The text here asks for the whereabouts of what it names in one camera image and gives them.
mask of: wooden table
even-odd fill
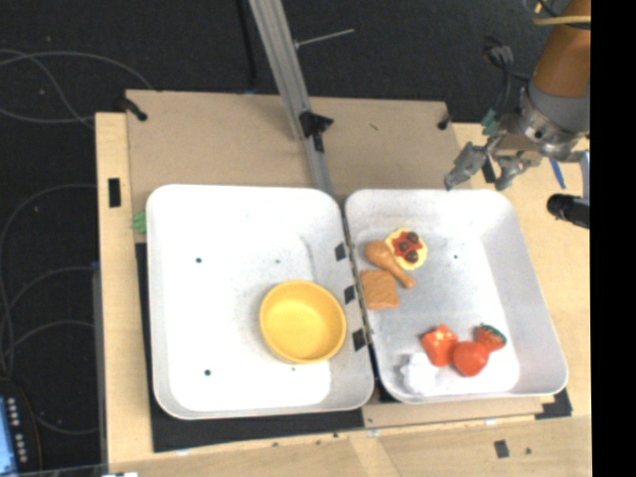
[[[140,237],[131,229],[132,216],[143,208],[153,187],[184,179],[184,168],[177,164],[190,165],[186,179],[207,183],[217,182],[216,175],[221,175],[219,183],[248,185],[276,179],[275,185],[303,186],[311,185],[311,180],[304,148],[289,142],[288,122],[277,96],[142,90],[127,96],[149,111],[147,122],[154,126],[142,128],[130,114],[100,113],[96,118],[106,440],[111,471],[210,475],[214,469],[215,475],[337,472],[370,477],[424,472],[591,473],[589,231],[555,221],[547,212],[548,197],[558,191],[548,162],[518,178],[504,195],[517,211],[568,363],[566,391],[572,416],[535,420],[535,413],[552,397],[431,404],[415,409],[373,398],[365,406],[364,429],[153,452],[134,253]],[[336,121],[325,139],[337,199],[361,187],[442,188],[443,172],[452,163],[448,158],[454,158],[469,140],[484,141],[476,124],[437,129],[435,123],[445,115],[441,102],[315,98],[312,103],[316,112]],[[242,140],[249,142],[254,130],[261,139],[270,140],[273,148],[241,150]],[[162,140],[164,147],[171,147],[168,155],[156,143]],[[410,153],[397,154],[389,146],[392,140],[410,143]],[[252,174],[241,176],[240,170],[228,166],[224,170],[222,155],[215,169],[219,173],[212,178],[196,177],[194,172],[199,170],[192,165],[202,161],[197,145],[202,141],[216,146],[217,152],[219,143],[226,143],[227,154],[238,154],[253,165],[249,168]],[[289,165],[284,175],[278,170],[281,154]],[[385,161],[393,168],[363,168]],[[578,167],[565,165],[562,170],[568,191],[579,195]],[[471,184],[492,189],[481,175]],[[120,200],[111,197],[113,186],[118,186]],[[498,453],[502,447],[508,456],[501,450]]]

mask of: toy pizza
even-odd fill
[[[428,248],[416,232],[400,228],[392,232],[385,242],[401,268],[414,270],[424,265]]]

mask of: black carpet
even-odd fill
[[[310,95],[444,100],[463,122],[481,120],[501,88],[501,74],[482,58],[484,37],[509,45],[515,70],[529,74],[549,32],[530,23],[521,0],[282,1],[297,41],[355,29],[300,48]],[[237,3],[247,14],[252,56]],[[16,52],[79,52],[126,69],[76,55],[10,62]],[[148,85],[275,93],[245,1],[0,0],[0,228],[10,223],[0,271],[7,297],[42,274],[82,267],[38,282],[12,309],[11,376],[41,421],[45,468],[100,458],[94,337],[78,323],[92,321],[89,268],[99,262],[92,122],[49,120],[75,118],[59,90],[76,115],[91,116],[116,109],[127,88]],[[5,333],[4,352],[8,341]]]

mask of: blue wire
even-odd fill
[[[551,158],[550,164],[553,165],[553,171],[555,172],[556,181],[560,185],[562,189],[565,189],[565,180],[563,179],[563,173],[560,170],[558,165],[558,161],[556,159]]]

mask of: cable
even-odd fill
[[[94,326],[91,323],[83,322],[81,320],[58,320],[58,321],[55,321],[55,322],[50,322],[50,323],[46,323],[44,325],[40,325],[39,327],[36,327],[35,329],[27,332],[24,336],[22,336],[20,339],[18,339],[15,342],[14,348],[17,348],[22,343],[24,343],[28,339],[32,338],[33,336],[39,334],[40,332],[52,329],[54,327],[59,327],[61,325],[79,325],[79,326],[87,327],[89,329],[94,330]],[[59,426],[56,426],[54,424],[51,424],[50,422],[44,420],[40,415],[37,415],[35,413],[34,413],[34,417],[35,417],[36,422],[38,422],[41,426],[43,426],[46,429],[49,429],[51,431],[55,431],[57,433],[60,433],[60,434],[66,434],[66,435],[72,435],[72,436],[86,436],[86,435],[93,434],[93,433],[98,431],[98,427],[91,427],[89,429],[66,429],[66,428],[59,427]]]
[[[101,55],[95,55],[95,54],[91,54],[91,53],[74,52],[74,51],[25,53],[25,52],[21,52],[21,51],[18,51],[18,50],[11,50],[11,49],[0,49],[0,54],[2,54],[2,55],[11,55],[12,56],[12,58],[10,58],[10,59],[6,59],[6,60],[3,60],[3,61],[0,61],[0,68],[9,66],[9,65],[14,64],[16,62],[22,62],[22,61],[29,61],[32,64],[34,64],[36,67],[38,67],[38,69],[40,69],[40,71],[42,71],[45,74],[45,76],[49,79],[49,81],[53,85],[53,87],[54,87],[56,93],[58,94],[58,96],[60,97],[63,105],[66,107],[66,109],[69,111],[69,113],[74,117],[74,118],[38,118],[38,117],[20,115],[20,114],[14,113],[12,111],[8,111],[7,109],[0,108],[0,114],[6,116],[8,118],[17,119],[17,120],[24,121],[24,122],[27,122],[27,123],[67,124],[67,123],[79,122],[79,123],[81,123],[85,127],[88,127],[91,130],[94,129],[94,126],[92,124],[89,124],[90,121],[94,120],[94,116],[92,116],[92,115],[79,115],[78,114],[78,112],[69,103],[69,100],[67,99],[64,91],[60,87],[60,84],[57,82],[56,78],[51,74],[49,69],[42,62],[40,62],[38,60],[39,58],[44,58],[44,57],[73,57],[73,58],[89,59],[89,60],[94,60],[94,61],[98,61],[98,62],[105,62],[107,64],[110,64],[112,66],[115,66],[115,67],[117,67],[119,69],[122,69],[122,70],[130,73],[135,78],[140,80],[147,88],[154,89],[152,87],[152,85],[150,84],[150,82],[142,74],[140,74],[138,71],[136,71],[133,68],[127,66],[126,64],[123,64],[123,63],[118,62],[116,60],[110,59],[108,57],[103,57]]]
[[[486,60],[496,68],[502,71],[502,86],[497,95],[495,104],[492,109],[497,117],[500,117],[506,110],[506,104],[510,98],[513,79],[527,81],[527,76],[514,73],[512,65],[514,62],[513,52],[509,46],[506,46],[499,39],[493,36],[486,36],[486,45],[483,54]]]
[[[20,292],[18,292],[18,294],[15,297],[13,297],[13,300],[11,300],[9,305],[7,305],[5,307],[5,312],[2,314],[2,319],[0,320],[0,348],[4,348],[4,344],[3,344],[4,336],[3,336],[3,334],[4,334],[5,324],[7,323],[7,318],[9,316],[11,316],[12,310],[18,304],[20,299],[29,290],[31,290],[34,286],[38,285],[42,281],[44,281],[44,280],[46,280],[46,279],[48,279],[50,277],[53,277],[55,275],[60,275],[60,274],[69,273],[69,272],[82,272],[82,271],[84,271],[84,272],[95,272],[95,268],[92,267],[92,266],[68,266],[68,267],[64,267],[64,268],[59,268],[57,270],[50,270],[49,272],[46,272],[46,273],[42,274],[37,279],[34,279],[29,284],[24,286],[20,290]],[[10,363],[10,365],[7,366],[6,375],[7,375],[7,378],[9,378],[11,375],[13,375],[13,363]]]
[[[539,26],[551,26],[551,25],[567,25],[573,28],[582,30],[590,30],[591,17],[589,16],[560,16],[548,0],[537,0],[538,3],[535,8],[532,9],[528,5],[528,0],[522,0],[524,8],[533,16],[533,23]],[[542,11],[545,11],[549,16],[547,18],[542,17]]]
[[[9,296],[7,294],[7,289],[6,289],[6,285],[4,283],[4,272],[3,272],[3,266],[2,266],[2,262],[3,262],[3,254],[4,254],[4,243],[5,243],[5,239],[7,234],[9,233],[9,229],[11,227],[11,225],[13,224],[13,221],[15,220],[15,218],[26,208],[28,207],[31,203],[33,203],[35,200],[43,197],[43,196],[47,196],[51,193],[55,193],[55,192],[59,192],[59,191],[65,191],[67,189],[96,189],[96,186],[93,184],[63,184],[60,186],[54,186],[48,189],[44,189],[32,196],[30,196],[27,200],[25,200],[22,204],[20,204],[9,216],[9,218],[7,219],[4,228],[2,230],[2,233],[0,233],[0,305],[3,307],[4,309],[4,315],[3,315],[3,321],[4,321],[4,326],[7,327],[7,332],[8,332],[8,340],[9,340],[9,349],[10,349],[10,354],[9,354],[9,361],[7,361],[6,356],[4,351],[0,351],[0,366],[2,367],[2,371],[4,372],[4,374],[7,376],[7,378],[11,377],[11,374],[13,373],[13,361],[14,361],[14,356],[13,356],[13,347],[14,347],[14,333],[13,333],[13,323],[12,323],[12,319],[11,319],[11,309],[9,308],[9,306],[11,305],[11,301],[9,300]]]
[[[557,16],[554,18],[534,18],[533,23],[539,26],[549,25],[579,25],[591,23],[589,16]]]

